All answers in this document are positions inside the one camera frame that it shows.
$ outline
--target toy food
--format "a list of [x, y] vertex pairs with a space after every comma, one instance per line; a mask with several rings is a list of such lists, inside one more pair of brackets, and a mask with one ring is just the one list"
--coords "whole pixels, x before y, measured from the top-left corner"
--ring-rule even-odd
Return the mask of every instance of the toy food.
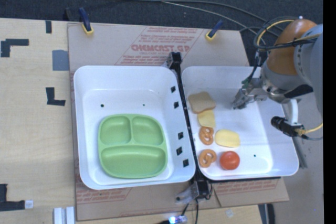
[[220, 146], [227, 147], [239, 147], [240, 146], [240, 138], [239, 134], [234, 131], [221, 129], [218, 130], [215, 134], [215, 142]]
[[205, 110], [197, 114], [197, 120], [200, 126], [211, 128], [216, 127], [215, 114], [212, 110]]
[[217, 160], [216, 152], [213, 150], [203, 150], [198, 157], [199, 165], [203, 168], [207, 168], [211, 163]]
[[214, 141], [214, 129], [211, 127], [202, 127], [199, 130], [199, 139], [205, 145], [211, 145]]
[[188, 100], [192, 111], [196, 114], [216, 107], [216, 102], [207, 92], [191, 94], [189, 95]]
[[240, 164], [240, 157], [234, 151], [226, 151], [221, 155], [219, 163], [224, 170], [234, 170]]

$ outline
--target table surface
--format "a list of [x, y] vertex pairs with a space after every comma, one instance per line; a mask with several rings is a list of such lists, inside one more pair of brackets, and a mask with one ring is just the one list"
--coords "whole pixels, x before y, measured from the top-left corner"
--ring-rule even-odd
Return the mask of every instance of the table surface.
[[[53, 209], [75, 206], [69, 71], [53, 71], [52, 51], [68, 50], [67, 22], [0, 19], [0, 40], [29, 39], [0, 58], [0, 183], [7, 200], [33, 200], [33, 209], [0, 212], [0, 223], [52, 223]], [[46, 87], [64, 106], [47, 105]], [[190, 223], [195, 210], [187, 211]], [[170, 214], [85, 223], [158, 223]], [[257, 205], [204, 209], [198, 223], [261, 223]]]

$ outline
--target green plate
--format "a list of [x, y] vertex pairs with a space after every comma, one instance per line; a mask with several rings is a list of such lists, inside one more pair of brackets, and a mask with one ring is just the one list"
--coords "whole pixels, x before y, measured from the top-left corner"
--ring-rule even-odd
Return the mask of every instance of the green plate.
[[164, 171], [168, 160], [160, 123], [139, 114], [104, 118], [99, 125], [98, 152], [104, 171], [118, 178], [157, 176]]

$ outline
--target toy tomato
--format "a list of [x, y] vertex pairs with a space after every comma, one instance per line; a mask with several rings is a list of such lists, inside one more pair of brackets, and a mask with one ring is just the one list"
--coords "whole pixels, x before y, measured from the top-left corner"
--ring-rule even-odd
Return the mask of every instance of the toy tomato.
[[240, 157], [234, 151], [226, 151], [221, 155], [219, 163], [224, 170], [234, 170], [239, 166]]

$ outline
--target cardboard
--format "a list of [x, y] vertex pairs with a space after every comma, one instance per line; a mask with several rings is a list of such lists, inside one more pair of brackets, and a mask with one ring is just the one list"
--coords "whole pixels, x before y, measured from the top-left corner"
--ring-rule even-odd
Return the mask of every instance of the cardboard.
[[[181, 52], [182, 71], [188, 66], [248, 66], [244, 45], [238, 31], [219, 30], [211, 42], [208, 29], [94, 24], [87, 35], [81, 23], [68, 24], [71, 83], [72, 130], [74, 139], [77, 220], [140, 216], [181, 212], [185, 205], [175, 202], [175, 195], [189, 182], [113, 190], [92, 190], [79, 175], [73, 75], [85, 65], [162, 66], [171, 51]], [[200, 209], [262, 204], [288, 200], [283, 180], [250, 180], [213, 184], [209, 200]]]

